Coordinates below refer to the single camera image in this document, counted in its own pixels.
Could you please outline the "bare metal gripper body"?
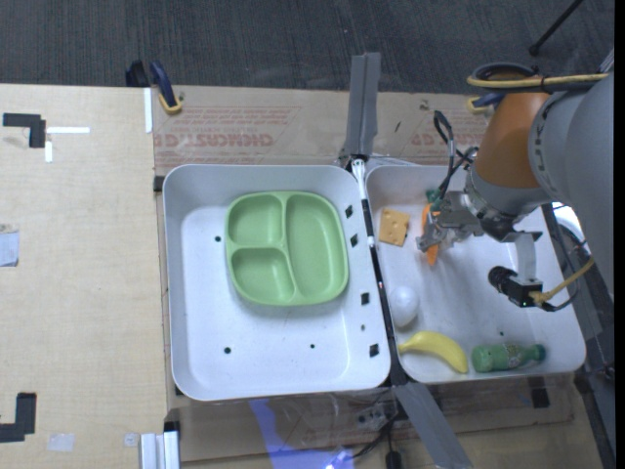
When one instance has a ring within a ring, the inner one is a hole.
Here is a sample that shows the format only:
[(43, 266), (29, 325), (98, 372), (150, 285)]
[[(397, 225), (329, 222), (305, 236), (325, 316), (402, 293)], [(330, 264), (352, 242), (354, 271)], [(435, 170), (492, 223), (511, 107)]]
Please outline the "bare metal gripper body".
[(506, 241), (515, 233), (514, 224), (519, 216), (520, 203), (510, 193), (496, 194), (488, 201), (476, 191), (447, 191), (431, 203), (431, 223), (440, 227), (442, 237), (446, 231), (456, 231), (457, 241), (471, 235)]

